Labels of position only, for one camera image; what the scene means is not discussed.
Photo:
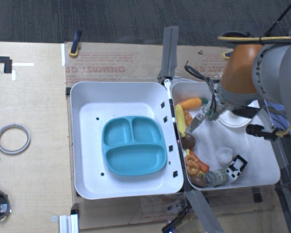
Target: carrot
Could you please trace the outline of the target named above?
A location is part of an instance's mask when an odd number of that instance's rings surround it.
[[[202,103],[203,103],[202,99],[198,97],[194,97],[194,98],[190,98],[185,101],[182,101],[180,105],[183,109],[193,109],[193,108],[200,107]]]
[[[184,112],[185,125],[189,127],[193,120],[193,117],[191,116],[188,110],[184,109],[183,112]]]
[[[194,156],[196,156],[196,154],[195,154],[192,150],[190,150],[189,153],[192,154],[192,155],[194,155]],[[206,172],[208,172],[210,166],[207,165],[206,163],[202,162],[202,161],[201,161],[197,156],[196,156],[196,158],[199,160],[199,163],[200,163],[200,170],[201,170],[204,174],[205,174]]]

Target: table surface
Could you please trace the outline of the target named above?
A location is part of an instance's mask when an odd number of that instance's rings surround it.
[[[72,207],[62,45],[0,42],[0,56],[9,56],[13,63],[34,63],[32,67],[13,67],[15,81],[11,74],[3,73],[0,64],[0,128],[19,123],[31,135],[31,143],[23,153],[0,153],[0,189],[8,195],[12,209],[0,221],[0,233],[57,233],[57,217],[70,215]],[[5,148],[14,150],[25,141],[19,130],[10,130],[1,138]],[[229,232],[239,232],[239,228],[248,232],[288,232],[278,197],[272,199],[271,210],[223,215],[218,220]],[[204,232],[196,218],[188,222],[191,228],[187,230]],[[166,222],[156,222],[82,232],[161,232],[164,225]]]

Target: white plastic tray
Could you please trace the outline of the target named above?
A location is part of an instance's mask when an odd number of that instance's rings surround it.
[[[75,187],[83,198],[172,194],[182,188],[177,140],[168,95],[162,85],[81,82],[72,87],[70,100]],[[160,171],[124,177],[108,169],[102,151],[102,130],[110,119],[124,116],[146,116],[160,126],[167,149],[167,163]]]
[[[211,100],[209,88],[204,82],[179,82],[172,86],[174,105],[190,97],[206,97]],[[192,117],[201,111],[189,110]],[[251,124],[263,125],[258,116],[254,117]],[[270,141],[263,137],[254,137],[245,132],[246,125],[238,128],[227,127],[219,120],[204,120],[192,133],[196,139],[196,145],[192,149],[198,158],[210,166],[210,170],[226,168],[216,158],[216,151],[220,147],[228,147],[233,154],[239,154],[248,161],[247,166],[239,178],[233,183],[217,187],[200,188],[191,184],[198,190],[216,190],[246,186],[271,185],[278,182],[280,170]]]

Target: gray ring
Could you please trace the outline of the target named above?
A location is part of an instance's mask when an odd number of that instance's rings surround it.
[[[23,147],[21,147],[18,150],[15,150],[15,151],[6,150],[0,144],[0,151],[3,152],[3,153],[5,153],[5,154],[9,154],[9,155],[19,154],[19,153],[23,152],[29,146],[29,143],[30,143],[30,134],[29,134],[29,131],[28,131],[28,129],[26,127],[24,127],[23,125],[20,125],[20,124],[13,123],[13,124],[8,124],[8,125],[3,126],[0,129],[0,137],[8,129],[14,129],[14,128],[21,129],[23,132],[25,132],[25,134],[27,136],[27,142],[25,143],[25,145]]]

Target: gray carpet floor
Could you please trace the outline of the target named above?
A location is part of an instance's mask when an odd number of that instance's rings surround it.
[[[291,0],[0,0],[0,41],[162,44],[179,26],[178,45],[226,46],[226,31],[264,33]],[[287,35],[291,9],[271,35]]]

